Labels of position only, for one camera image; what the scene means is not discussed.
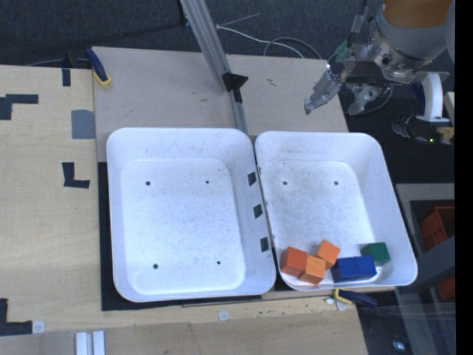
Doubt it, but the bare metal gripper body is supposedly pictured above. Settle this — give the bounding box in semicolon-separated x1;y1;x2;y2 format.
334;37;450;88

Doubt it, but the white plastic tray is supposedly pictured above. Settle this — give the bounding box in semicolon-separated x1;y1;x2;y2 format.
253;130;419;292
106;126;278;304

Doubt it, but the green cube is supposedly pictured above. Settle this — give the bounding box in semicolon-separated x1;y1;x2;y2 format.
360;241;392;267

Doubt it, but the blue cube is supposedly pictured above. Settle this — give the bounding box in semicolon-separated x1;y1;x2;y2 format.
330;257;358;285
353;254;378;281

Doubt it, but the dark orange cube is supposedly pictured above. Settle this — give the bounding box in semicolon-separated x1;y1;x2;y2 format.
279;246;309;278

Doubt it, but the black cylinder on white bracket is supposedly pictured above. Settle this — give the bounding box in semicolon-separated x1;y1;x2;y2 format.
391;72;455;146

